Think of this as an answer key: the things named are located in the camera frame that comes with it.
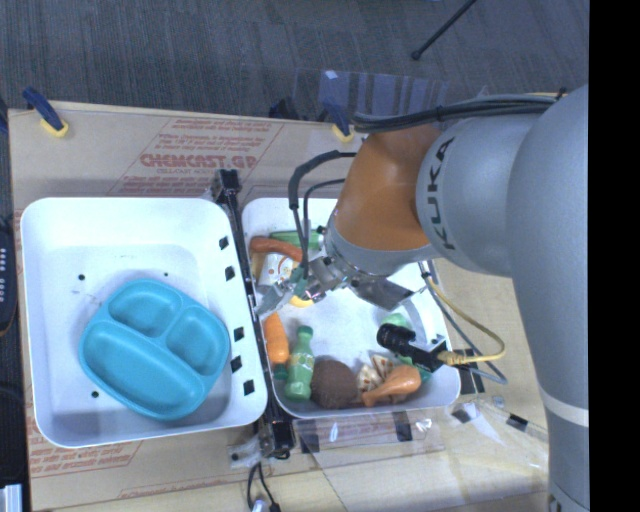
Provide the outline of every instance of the blue plate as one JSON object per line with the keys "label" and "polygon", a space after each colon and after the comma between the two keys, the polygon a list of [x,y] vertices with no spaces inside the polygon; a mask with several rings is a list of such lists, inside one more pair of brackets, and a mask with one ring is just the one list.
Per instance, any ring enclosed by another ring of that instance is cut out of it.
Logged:
{"label": "blue plate", "polygon": [[80,339],[80,365],[134,411],[170,421],[194,412],[229,356],[224,323],[181,291],[153,279],[119,288]]}

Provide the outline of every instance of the gray floor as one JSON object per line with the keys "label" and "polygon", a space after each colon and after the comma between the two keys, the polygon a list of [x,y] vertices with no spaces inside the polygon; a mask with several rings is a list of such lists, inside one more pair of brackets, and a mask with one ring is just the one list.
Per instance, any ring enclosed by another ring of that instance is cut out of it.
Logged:
{"label": "gray floor", "polygon": [[[2,0],[0,96],[25,108],[21,93],[30,85],[56,100],[252,116],[292,96],[313,119],[326,70],[378,79],[394,91],[428,80],[447,101],[588,81],[587,0],[479,0],[412,60],[464,3]],[[358,96],[345,95],[353,111]],[[402,110],[394,101],[388,107]],[[8,147],[0,141],[4,217],[12,211]],[[14,325],[0,340],[0,386],[21,392],[18,339]],[[0,394],[0,475],[23,479],[23,454],[20,406]]]}

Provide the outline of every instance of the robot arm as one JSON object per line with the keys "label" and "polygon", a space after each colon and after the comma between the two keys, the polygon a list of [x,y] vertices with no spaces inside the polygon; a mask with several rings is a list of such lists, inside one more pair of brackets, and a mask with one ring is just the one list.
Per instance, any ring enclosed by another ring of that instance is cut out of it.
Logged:
{"label": "robot arm", "polygon": [[584,86],[543,114],[370,135],[329,219],[327,255],[310,264],[311,295],[349,286],[387,309],[406,290],[386,278],[410,262],[512,277],[563,512],[590,509],[587,124]]}

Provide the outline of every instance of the brown round object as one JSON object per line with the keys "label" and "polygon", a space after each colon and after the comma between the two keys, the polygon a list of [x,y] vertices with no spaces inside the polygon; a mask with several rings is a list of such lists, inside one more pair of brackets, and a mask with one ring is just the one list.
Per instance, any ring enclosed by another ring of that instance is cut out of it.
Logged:
{"label": "brown round object", "polygon": [[324,409],[342,409],[358,396],[356,376],[334,359],[316,361],[311,378],[311,400]]}

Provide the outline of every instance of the white plastic tray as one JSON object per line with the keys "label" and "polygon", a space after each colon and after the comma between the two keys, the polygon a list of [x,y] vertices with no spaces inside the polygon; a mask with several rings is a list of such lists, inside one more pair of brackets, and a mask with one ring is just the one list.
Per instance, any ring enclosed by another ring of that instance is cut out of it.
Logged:
{"label": "white plastic tray", "polygon": [[[309,217],[311,227],[326,225],[333,210],[333,199],[311,199]],[[261,198],[250,202],[243,210],[245,242],[248,246],[254,236],[268,236],[273,231],[295,229],[293,215],[286,199]],[[419,290],[424,281],[420,277],[417,264],[408,265],[391,279],[411,290]],[[422,318],[427,339],[445,336],[447,347],[451,350],[444,316],[428,292],[414,295],[412,299]],[[354,372],[358,372],[364,363],[371,366],[371,355],[382,354],[393,357],[376,342],[376,333],[382,319],[389,312],[370,305],[356,297],[350,290],[330,292],[327,297],[307,308],[285,305],[281,318],[293,345],[299,325],[309,325],[314,330],[311,341],[314,355],[327,356],[342,361]],[[442,366],[430,380],[410,395],[409,399],[395,405],[378,405],[373,408],[353,407],[348,409],[323,409],[313,403],[293,402],[284,396],[284,382],[274,381],[275,395],[281,406],[291,415],[313,419],[329,416],[349,416],[369,413],[400,412],[413,409],[440,407],[453,403],[460,394],[458,370]]]}
{"label": "white plastic tray", "polygon": [[[35,418],[49,441],[83,447],[162,437],[246,425],[264,412],[256,337],[219,206],[204,199],[47,198],[25,209],[21,237]],[[222,375],[196,412],[178,421],[132,411],[96,389],[79,364],[84,327],[137,278],[174,286],[229,331]]]}

